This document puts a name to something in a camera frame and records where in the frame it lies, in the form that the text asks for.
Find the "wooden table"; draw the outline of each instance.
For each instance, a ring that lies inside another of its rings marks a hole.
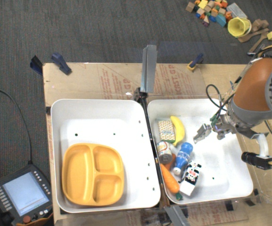
[[[72,69],[70,75],[65,75],[53,63],[43,66],[43,81],[46,107],[49,108],[61,98],[84,99],[130,99],[137,87],[140,87],[142,64],[105,64],[105,63],[67,63]],[[206,97],[205,88],[208,84],[217,86],[221,94],[230,88],[230,82],[235,81],[246,65],[197,65],[193,72],[186,69],[186,64],[157,64],[155,90],[153,98],[189,98]],[[155,208],[149,213],[141,210],[129,210],[104,214],[62,214],[56,200],[55,170],[53,158],[53,143],[51,117],[47,113],[47,129],[49,138],[50,174],[53,197],[54,223],[57,226],[77,225],[145,225],[144,221],[154,218]],[[257,132],[266,132],[264,124],[254,128]],[[237,135],[243,151],[259,154],[255,140],[249,140]],[[269,154],[272,155],[272,135],[267,137]],[[217,202],[202,204],[197,211],[189,207],[190,225],[213,225],[223,223],[227,226],[271,226],[272,225],[272,170],[261,170],[248,166],[254,187],[258,196],[252,196],[250,202],[233,201],[234,210],[221,210]]]

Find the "blue bottle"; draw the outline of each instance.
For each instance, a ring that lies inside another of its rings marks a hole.
[[[173,173],[175,175],[180,175],[181,168],[187,165],[192,150],[193,150],[193,146],[192,144],[188,142],[184,142],[181,145],[181,149],[178,152],[177,157],[175,159],[175,167],[173,169]]]

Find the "yellow cup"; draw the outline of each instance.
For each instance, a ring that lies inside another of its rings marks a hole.
[[[235,38],[245,36],[251,31],[252,24],[249,19],[235,17],[228,22],[228,32]]]

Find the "screen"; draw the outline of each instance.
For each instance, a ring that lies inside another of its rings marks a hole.
[[[31,172],[5,183],[3,187],[19,216],[49,201]]]

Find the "banana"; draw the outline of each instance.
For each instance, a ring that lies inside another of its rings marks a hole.
[[[184,128],[182,121],[178,117],[172,115],[170,117],[170,119],[171,119],[171,121],[175,127],[175,131],[176,131],[175,141],[174,141],[173,145],[177,146],[177,144],[179,142],[181,142],[185,137],[185,128]]]

